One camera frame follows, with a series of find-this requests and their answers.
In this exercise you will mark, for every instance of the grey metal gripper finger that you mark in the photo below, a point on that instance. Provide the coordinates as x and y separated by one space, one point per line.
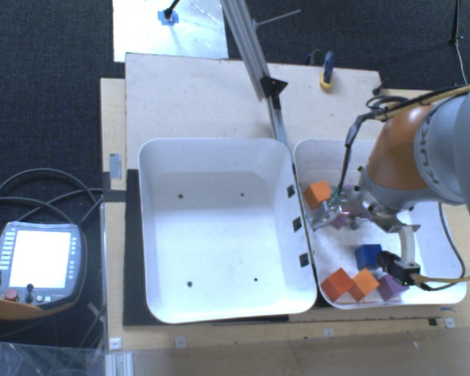
354 222
319 218

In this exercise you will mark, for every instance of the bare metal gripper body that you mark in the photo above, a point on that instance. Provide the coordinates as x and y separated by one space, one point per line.
350 204

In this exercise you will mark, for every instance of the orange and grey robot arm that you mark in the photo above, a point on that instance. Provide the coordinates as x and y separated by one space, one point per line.
434 147

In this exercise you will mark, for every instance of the purple cube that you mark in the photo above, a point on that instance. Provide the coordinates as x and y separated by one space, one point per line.
389 288
339 223

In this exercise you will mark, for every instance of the orange cube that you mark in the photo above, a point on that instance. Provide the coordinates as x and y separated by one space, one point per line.
317 194
365 284

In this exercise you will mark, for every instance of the white plastic tray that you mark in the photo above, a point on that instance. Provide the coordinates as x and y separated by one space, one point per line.
219 233
337 249

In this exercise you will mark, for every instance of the blue cube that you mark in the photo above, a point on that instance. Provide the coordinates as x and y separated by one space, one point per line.
366 256

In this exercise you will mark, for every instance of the red cube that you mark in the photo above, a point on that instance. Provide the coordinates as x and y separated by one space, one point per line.
337 284

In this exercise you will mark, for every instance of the pale wood board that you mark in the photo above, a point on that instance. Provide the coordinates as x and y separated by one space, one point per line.
203 100

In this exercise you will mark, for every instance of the black cylinder on white bracket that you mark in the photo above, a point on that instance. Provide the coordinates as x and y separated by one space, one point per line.
399 266

